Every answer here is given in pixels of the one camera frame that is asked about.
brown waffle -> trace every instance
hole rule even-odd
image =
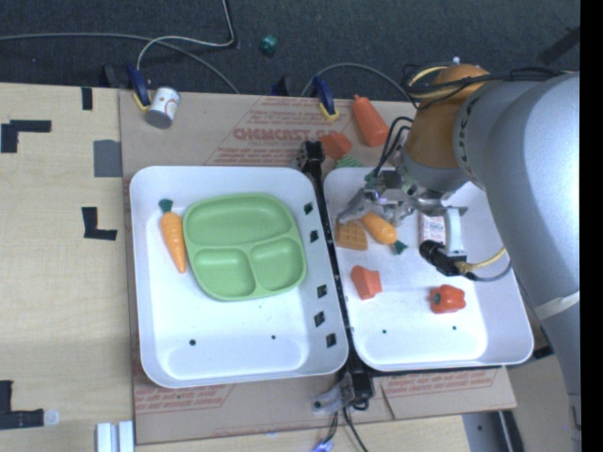
[[[335,244],[342,248],[364,251],[368,249],[367,235],[358,221],[335,224]]]

wooden table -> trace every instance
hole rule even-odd
[[[0,379],[12,409],[59,412],[59,423],[0,431],[0,449],[94,450],[95,425],[133,419],[119,177],[95,177],[94,142],[120,140],[118,91],[0,85],[0,123],[52,121],[0,153]],[[116,240],[84,238],[82,207]],[[357,426],[371,451],[468,451],[461,416]],[[324,430],[138,446],[144,451],[310,451]],[[338,452],[359,450],[347,427]]]

green plate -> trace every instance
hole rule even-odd
[[[185,212],[183,224],[197,283],[215,299],[276,295],[305,277],[306,259],[295,219],[268,194],[196,202]]]

silver can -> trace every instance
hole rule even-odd
[[[160,87],[153,96],[145,120],[159,129],[167,129],[180,105],[180,94],[171,87]]]

cardboard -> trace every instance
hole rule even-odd
[[[405,103],[373,103],[385,121],[412,117]],[[370,166],[381,148],[368,147],[351,113],[351,101],[335,101],[340,117],[326,121],[316,99],[221,94],[182,94],[171,128],[149,125],[131,92],[120,91],[125,239],[132,337],[135,424],[138,444],[281,430],[328,427],[331,417],[312,414],[312,397],[329,390],[335,375],[190,389],[162,389],[139,364],[136,287],[128,187],[152,165],[287,166],[305,140],[344,133],[348,156]],[[324,171],[335,165],[331,158]],[[358,423],[508,409],[515,398],[504,367],[413,373],[374,380],[375,396]]]

